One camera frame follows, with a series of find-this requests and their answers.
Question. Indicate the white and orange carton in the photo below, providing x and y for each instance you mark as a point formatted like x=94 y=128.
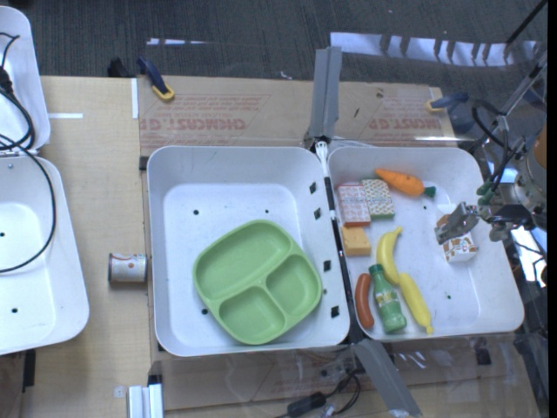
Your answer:
x=461 y=250

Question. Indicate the green divided plate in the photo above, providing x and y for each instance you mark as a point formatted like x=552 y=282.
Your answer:
x=243 y=259

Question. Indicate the white and orange can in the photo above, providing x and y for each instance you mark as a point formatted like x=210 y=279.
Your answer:
x=128 y=268

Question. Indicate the white plastic tray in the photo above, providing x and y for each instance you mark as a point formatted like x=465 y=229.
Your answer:
x=470 y=298
x=22 y=81
x=183 y=233
x=26 y=255

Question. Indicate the green and white patterned carton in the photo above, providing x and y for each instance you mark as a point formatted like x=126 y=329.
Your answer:
x=379 y=200

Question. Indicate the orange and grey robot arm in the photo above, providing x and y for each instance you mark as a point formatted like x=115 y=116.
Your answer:
x=543 y=146

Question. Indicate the red and white patterned carton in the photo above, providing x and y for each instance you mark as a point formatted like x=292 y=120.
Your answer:
x=353 y=207

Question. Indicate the orange carrot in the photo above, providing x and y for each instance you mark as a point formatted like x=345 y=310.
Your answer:
x=400 y=181

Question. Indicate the yellow cheese block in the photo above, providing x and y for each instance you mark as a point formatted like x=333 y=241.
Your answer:
x=356 y=242

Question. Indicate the yellow corn cob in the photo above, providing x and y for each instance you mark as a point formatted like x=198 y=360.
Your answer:
x=415 y=301

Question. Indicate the brown cardboard board red print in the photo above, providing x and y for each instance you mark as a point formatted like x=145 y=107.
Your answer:
x=217 y=111

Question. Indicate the orange sausage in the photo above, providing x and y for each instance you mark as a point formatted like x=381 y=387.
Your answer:
x=364 y=298

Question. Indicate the yellow banana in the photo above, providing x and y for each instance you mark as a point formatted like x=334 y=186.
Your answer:
x=385 y=255

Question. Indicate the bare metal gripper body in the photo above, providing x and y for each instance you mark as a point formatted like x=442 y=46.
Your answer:
x=515 y=216

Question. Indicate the green bottle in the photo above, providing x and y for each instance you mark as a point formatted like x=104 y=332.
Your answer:
x=389 y=307

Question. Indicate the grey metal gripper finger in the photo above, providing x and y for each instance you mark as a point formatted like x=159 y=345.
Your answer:
x=462 y=211
x=454 y=229

